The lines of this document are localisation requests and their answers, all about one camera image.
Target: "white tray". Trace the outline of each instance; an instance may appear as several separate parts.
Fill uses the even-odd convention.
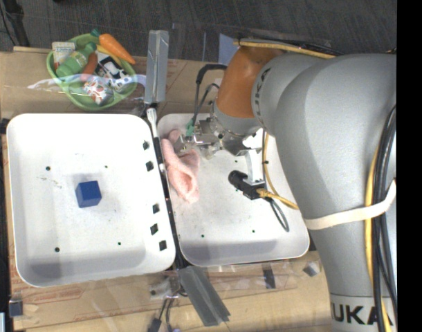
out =
[[[200,114],[197,119],[206,116]],[[185,133],[191,117],[192,114],[169,114],[161,118],[158,124],[161,138],[175,128]],[[260,141],[258,145],[261,145],[261,132],[250,140]],[[273,185],[279,194],[294,201],[274,138],[269,140],[267,159]],[[290,232],[285,232],[269,203],[263,199],[251,201],[228,182],[228,175],[234,169],[246,173],[245,158],[218,151],[211,160],[201,158],[199,202],[188,204],[171,189],[184,257],[195,266],[223,266],[302,256],[308,250],[309,235],[300,211],[279,204],[290,226]]]
[[[10,121],[7,139],[16,264],[25,282],[70,284],[172,265],[172,230],[144,120],[23,114]],[[78,207],[75,188],[84,181],[98,181],[97,206]]]

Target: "gray carpet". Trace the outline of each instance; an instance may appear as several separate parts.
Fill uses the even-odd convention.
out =
[[[397,0],[18,2],[24,8],[24,25],[31,46],[42,48],[50,48],[56,40],[88,33],[93,27],[114,35],[134,55],[146,55],[149,30],[168,30],[170,57],[211,62],[216,62],[219,55],[219,33],[238,37],[239,33],[246,36],[256,30],[256,35],[265,37],[291,36],[322,42],[343,53],[383,52],[395,47],[397,42]],[[0,50],[11,49],[0,15]],[[5,217],[0,206],[3,258],[6,250]]]

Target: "green bottle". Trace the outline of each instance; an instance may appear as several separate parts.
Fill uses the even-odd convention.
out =
[[[69,57],[57,67],[57,76],[66,77],[80,73],[88,63],[88,56],[96,49],[95,43],[90,41],[84,49],[72,52]]]

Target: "white strap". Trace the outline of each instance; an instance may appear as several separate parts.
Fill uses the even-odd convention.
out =
[[[310,230],[321,230],[335,225],[352,223],[353,221],[362,221],[374,218],[386,212],[396,198],[396,181],[393,180],[389,187],[384,201],[370,205],[369,207],[359,207],[346,210],[335,214],[330,214],[317,219],[306,219],[306,227]]]

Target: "blue cube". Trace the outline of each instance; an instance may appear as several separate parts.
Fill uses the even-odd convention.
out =
[[[79,208],[93,207],[99,204],[102,195],[97,181],[81,182],[75,189]]]

